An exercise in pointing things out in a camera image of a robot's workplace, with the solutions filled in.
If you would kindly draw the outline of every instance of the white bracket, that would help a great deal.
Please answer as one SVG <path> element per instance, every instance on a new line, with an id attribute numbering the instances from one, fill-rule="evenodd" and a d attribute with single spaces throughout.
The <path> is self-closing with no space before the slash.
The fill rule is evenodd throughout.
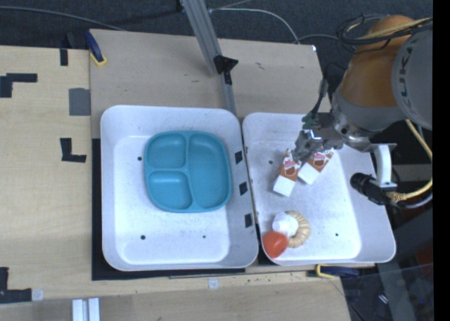
<path id="1" fill-rule="evenodd" d="M 72 321 L 100 321 L 99 299 L 72 300 Z"/>
<path id="2" fill-rule="evenodd" d="M 392 177 L 392 160 L 390 146 L 386 144 L 378 144 L 373 150 L 377 163 L 376 181 L 371 181 L 380 188 L 394 188 L 396 183 L 391 181 Z"/>

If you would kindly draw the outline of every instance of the wire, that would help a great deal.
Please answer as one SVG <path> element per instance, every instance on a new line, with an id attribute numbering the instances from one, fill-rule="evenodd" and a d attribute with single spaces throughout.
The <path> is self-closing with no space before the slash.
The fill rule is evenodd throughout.
<path id="1" fill-rule="evenodd" d="M 217 9 L 210 9 L 210 14 L 212 14 L 214 11 L 248 11 L 248 12 L 251 12 L 251 13 L 263 13 L 263 14 L 271 15 L 271 16 L 277 18 L 278 20 L 280 20 L 289 29 L 290 33 L 294 36 L 294 42 L 296 44 L 298 44 L 298 41 L 297 41 L 298 40 L 298 36 L 294 32 L 294 30 L 290 27 L 288 22 L 286 20 L 284 20 L 281 16 L 278 16 L 278 15 L 276 15 L 274 13 L 271 13 L 270 11 L 261 10 L 261 9 L 222 7 L 222 8 L 217 8 Z"/>
<path id="2" fill-rule="evenodd" d="M 2 9 L 2 10 L 12 10 L 12 11 L 26 11 L 26 12 L 31 12 L 31 13 L 41 13 L 41 14 L 63 16 L 64 18 L 71 18 L 71 19 L 76 19 L 76 20 L 90 22 L 91 24 L 97 24 L 97 25 L 100 25 L 100 26 L 103 26 L 103 27 L 107 27 L 108 29 L 118 30 L 118 31 L 121 31 L 121 32 L 125 31 L 124 29 L 120 29 L 119 27 L 116 27 L 116 26 L 113 26 L 113 25 L 108 25 L 108 24 L 105 24 L 103 22 L 99 22 L 99 21 L 96 21 L 96 20 L 83 18 L 81 16 L 71 15 L 71 14 L 67 14 L 67 13 L 61 13 L 59 11 L 51 11 L 51 10 L 37 9 L 37 8 L 25 8 L 25 7 L 22 7 L 22 6 L 5 6 L 5 5 L 0 5 L 0 9 Z"/>
<path id="3" fill-rule="evenodd" d="M 402 208 L 403 209 L 417 209 L 418 207 L 422 207 L 423 205 L 427 204 L 433 199 L 433 193 L 431 192 L 425 199 L 422 201 L 416 202 L 415 204 L 407 204 L 403 203 Z"/>
<path id="4" fill-rule="evenodd" d="M 311 115 L 311 118 L 314 119 L 317 115 L 317 113 L 319 112 L 319 108 L 321 106 L 322 103 L 322 99 L 324 98 L 324 96 L 326 95 L 326 93 L 328 92 L 328 80 L 327 80 L 327 76 L 328 76 L 328 68 L 330 66 L 334 66 L 336 68 L 338 68 L 339 70 L 345 72 L 346 68 L 337 64 L 337 63 L 328 63 L 324 70 L 323 70 L 323 79 L 321 80 L 321 85 L 320 85 L 320 89 L 319 89 L 319 98 L 315 104 L 315 106 L 312 108 L 312 110 L 309 112 L 309 114 Z"/>
<path id="5" fill-rule="evenodd" d="M 249 1 L 252 1 L 252 0 L 242 0 L 242 1 L 238 1 L 237 3 L 232 3 L 232 4 L 225 5 L 225 6 L 221 6 L 220 8 L 210 9 L 208 12 L 209 12 L 210 14 L 212 14 L 212 12 L 213 12 L 214 10 L 220 10 L 220 9 L 224 9 L 224 8 L 230 8 L 230 7 L 232 7 L 232 6 L 237 6 L 237 5 L 241 5 L 241 4 L 244 4 L 244 3 L 248 3 Z"/>
<path id="6" fill-rule="evenodd" d="M 428 157 L 430 158 L 431 163 L 433 162 L 433 154 L 431 149 L 428 147 L 427 143 L 423 140 L 423 138 L 420 136 L 419 132 L 416 130 L 416 128 L 414 127 L 413 123 L 411 122 L 411 120 L 407 119 L 405 120 L 406 124 L 408 125 L 409 129 L 411 130 L 411 132 L 413 133 L 413 135 L 416 137 L 416 139 L 418 140 L 418 142 L 422 145 L 422 147 L 424 148 L 425 152 L 427 153 Z M 419 196 L 421 194 L 423 194 L 425 191 L 429 190 L 433 185 L 433 178 L 431 178 L 426 185 L 424 185 L 423 187 L 421 187 L 419 190 L 414 191 L 414 192 L 409 192 L 406 194 L 400 193 L 400 192 L 386 192 L 386 195 L 388 197 L 390 197 L 392 199 L 393 202 L 398 203 L 399 201 L 404 201 L 406 199 L 411 199 L 412 197 L 415 196 Z"/>
<path id="7" fill-rule="evenodd" d="M 395 25 L 394 27 L 389 27 L 378 32 L 372 32 L 362 37 L 354 38 L 349 36 L 349 31 L 355 29 L 356 27 L 367 24 L 369 22 L 379 21 L 386 16 L 387 15 L 370 14 L 361 15 L 355 19 L 347 20 L 341 23 L 339 27 L 337 27 L 337 37 L 345 46 L 368 45 L 378 43 L 380 41 L 386 41 L 386 43 L 381 47 L 384 48 L 391 39 L 411 35 L 416 32 L 423 32 L 432 28 L 433 24 L 433 18 L 423 18 L 420 20 L 414 20 L 412 22 L 406 22 L 401 25 Z"/>
<path id="8" fill-rule="evenodd" d="M 425 140 L 425 136 L 423 135 L 423 130 L 421 126 L 417 126 L 417 132 L 419 133 L 420 137 Z"/>
<path id="9" fill-rule="evenodd" d="M 332 39 L 332 40 L 336 40 L 336 41 L 340 41 L 339 38 L 334 37 L 333 35 L 327 35 L 327 34 L 311 34 L 311 35 L 305 35 L 304 37 L 300 37 L 297 40 L 295 40 L 294 42 L 301 42 L 304 41 L 306 39 L 313 39 L 313 38 L 317 38 L 317 37 L 321 37 L 321 38 L 325 38 L 325 39 Z"/>

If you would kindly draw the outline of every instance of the blue clamp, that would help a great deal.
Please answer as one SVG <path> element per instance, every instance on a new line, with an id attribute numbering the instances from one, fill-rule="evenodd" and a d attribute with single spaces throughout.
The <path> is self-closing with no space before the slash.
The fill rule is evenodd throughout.
<path id="1" fill-rule="evenodd" d="M 83 33 L 83 37 L 86 40 L 87 46 L 91 50 L 90 56 L 95 64 L 99 67 L 104 66 L 107 63 L 105 56 L 101 53 L 100 46 L 98 46 L 97 41 L 94 39 L 89 31 Z"/>

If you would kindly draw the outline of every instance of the black clamp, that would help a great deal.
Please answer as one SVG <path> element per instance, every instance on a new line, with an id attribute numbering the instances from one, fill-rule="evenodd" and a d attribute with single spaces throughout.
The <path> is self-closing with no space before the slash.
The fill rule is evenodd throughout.
<path id="1" fill-rule="evenodd" d="M 0 268 L 0 303 L 31 301 L 31 289 L 8 290 L 8 270 L 8 268 Z"/>
<path id="2" fill-rule="evenodd" d="M 232 85 L 230 71 L 238 64 L 238 61 L 218 55 L 214 58 L 214 64 L 216 65 L 216 70 L 219 74 L 224 73 L 225 84 Z"/>

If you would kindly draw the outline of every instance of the metal pole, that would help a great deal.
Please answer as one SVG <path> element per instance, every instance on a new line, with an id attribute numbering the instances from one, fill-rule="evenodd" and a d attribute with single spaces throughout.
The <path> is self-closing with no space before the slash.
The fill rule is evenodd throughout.
<path id="1" fill-rule="evenodd" d="M 205 57 L 208 70 L 211 74 L 216 74 L 214 58 L 222 55 L 216 33 L 212 26 L 210 15 L 204 0 L 181 0 L 186 15 L 188 16 L 194 34 L 197 37 L 200 49 Z M 230 82 L 227 82 L 225 74 L 220 73 L 220 84 L 224 107 L 236 114 L 236 104 L 234 102 L 233 89 Z"/>

